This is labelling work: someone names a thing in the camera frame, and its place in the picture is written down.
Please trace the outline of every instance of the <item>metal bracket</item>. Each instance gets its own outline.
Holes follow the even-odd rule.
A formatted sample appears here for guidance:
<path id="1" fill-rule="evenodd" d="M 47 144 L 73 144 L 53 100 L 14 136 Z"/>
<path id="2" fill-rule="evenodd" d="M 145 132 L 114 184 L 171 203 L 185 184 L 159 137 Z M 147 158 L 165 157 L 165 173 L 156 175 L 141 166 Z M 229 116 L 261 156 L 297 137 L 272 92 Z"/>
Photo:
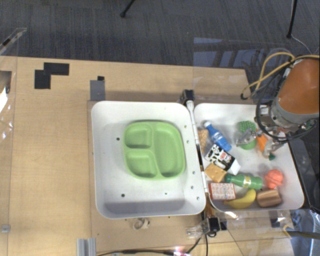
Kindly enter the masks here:
<path id="1" fill-rule="evenodd" d="M 87 239 L 78 239 L 76 243 L 77 256 L 96 256 L 96 239 L 91 237 Z"/>
<path id="2" fill-rule="evenodd" d="M 106 100 L 104 80 L 90 80 L 90 100 L 94 102 Z"/>
<path id="3" fill-rule="evenodd" d="M 187 101 L 195 101 L 195 94 L 193 90 L 183 90 L 178 103 L 187 106 Z"/>
<path id="4" fill-rule="evenodd" d="M 11 229 L 10 225 L 2 225 L 1 226 L 1 233 L 9 233 Z"/>

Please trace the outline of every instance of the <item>green bottle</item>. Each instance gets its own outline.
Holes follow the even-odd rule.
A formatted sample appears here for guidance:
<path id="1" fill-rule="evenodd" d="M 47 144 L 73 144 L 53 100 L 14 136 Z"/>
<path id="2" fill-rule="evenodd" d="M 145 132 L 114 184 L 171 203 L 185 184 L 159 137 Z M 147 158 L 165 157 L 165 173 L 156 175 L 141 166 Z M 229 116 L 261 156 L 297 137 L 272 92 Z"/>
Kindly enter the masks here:
<path id="1" fill-rule="evenodd" d="M 262 188 L 263 180 L 260 177 L 252 177 L 244 174 L 238 174 L 233 176 L 231 174 L 227 174 L 224 177 L 224 181 L 226 183 L 233 183 L 239 187 L 260 190 Z"/>

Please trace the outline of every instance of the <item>green plate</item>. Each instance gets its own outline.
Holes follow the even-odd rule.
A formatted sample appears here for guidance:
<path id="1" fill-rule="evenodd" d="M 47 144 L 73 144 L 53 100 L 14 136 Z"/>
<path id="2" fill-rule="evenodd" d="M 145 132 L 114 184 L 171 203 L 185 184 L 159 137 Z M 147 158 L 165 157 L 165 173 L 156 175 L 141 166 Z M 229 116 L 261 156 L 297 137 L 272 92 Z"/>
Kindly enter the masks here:
<path id="1" fill-rule="evenodd" d="M 167 122 L 129 124 L 123 135 L 123 152 L 127 170 L 140 179 L 174 178 L 186 168 L 181 134 Z"/>

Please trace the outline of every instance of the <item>white tray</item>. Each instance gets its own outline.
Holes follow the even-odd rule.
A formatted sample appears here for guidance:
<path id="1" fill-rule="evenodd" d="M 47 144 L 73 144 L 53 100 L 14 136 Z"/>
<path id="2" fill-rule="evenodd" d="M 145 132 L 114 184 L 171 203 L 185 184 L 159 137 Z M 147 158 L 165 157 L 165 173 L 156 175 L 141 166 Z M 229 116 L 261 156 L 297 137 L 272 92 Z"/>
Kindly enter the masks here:
<path id="1" fill-rule="evenodd" d="M 91 112 L 95 198 L 106 218 L 195 215 L 206 205 L 190 114 L 178 103 L 101 101 Z M 136 121 L 164 121 L 181 133 L 186 168 L 168 180 L 135 178 L 125 167 L 123 134 Z"/>
<path id="2" fill-rule="evenodd" d="M 258 145 L 251 150 L 236 147 L 235 134 L 237 131 L 237 123 L 241 121 L 253 122 L 255 111 L 255 105 L 202 103 L 195 107 L 194 116 L 198 127 L 201 126 L 203 120 L 209 120 L 215 128 L 220 130 L 228 142 L 230 142 L 232 149 L 229 153 L 234 156 L 241 165 L 239 174 L 259 176 L 263 179 L 271 169 L 278 169 L 283 173 L 283 184 L 278 187 L 279 194 L 282 198 L 280 205 L 260 208 L 258 203 L 254 202 L 249 208 L 241 211 L 298 209 L 304 203 L 304 193 L 288 144 L 285 144 L 275 151 L 275 159 L 271 161 L 262 156 Z M 203 162 L 205 168 L 210 164 L 204 158 Z M 237 198 L 242 197 L 246 191 L 247 189 L 235 185 Z M 212 204 L 223 212 L 235 211 L 231 206 L 224 205 L 222 200 L 215 200 Z"/>

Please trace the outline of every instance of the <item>clear plastic panel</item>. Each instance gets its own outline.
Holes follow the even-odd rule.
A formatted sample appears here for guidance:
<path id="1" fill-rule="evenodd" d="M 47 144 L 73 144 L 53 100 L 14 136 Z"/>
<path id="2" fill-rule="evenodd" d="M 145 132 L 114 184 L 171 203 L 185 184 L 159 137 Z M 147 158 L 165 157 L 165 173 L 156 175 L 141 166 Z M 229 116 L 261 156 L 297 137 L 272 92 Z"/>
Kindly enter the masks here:
<path id="1" fill-rule="evenodd" d="M 0 256 L 8 254 L 9 201 L 16 100 L 17 56 L 24 28 L 0 27 Z"/>
<path id="2" fill-rule="evenodd" d="M 239 255 L 319 255 L 319 215 L 312 210 L 230 211 L 216 216 L 227 227 L 216 238 L 233 241 Z"/>
<path id="3" fill-rule="evenodd" d="M 307 53 L 305 48 L 291 44 L 194 38 L 192 87 L 196 99 L 216 103 L 251 103 L 240 99 L 242 90 L 258 80 L 266 58 L 278 52 L 295 56 Z M 283 55 L 272 58 L 264 73 L 267 74 L 287 60 L 288 57 Z M 261 87 L 269 81 L 266 79 Z M 271 97 L 276 84 L 275 79 L 266 92 L 267 97 Z"/>

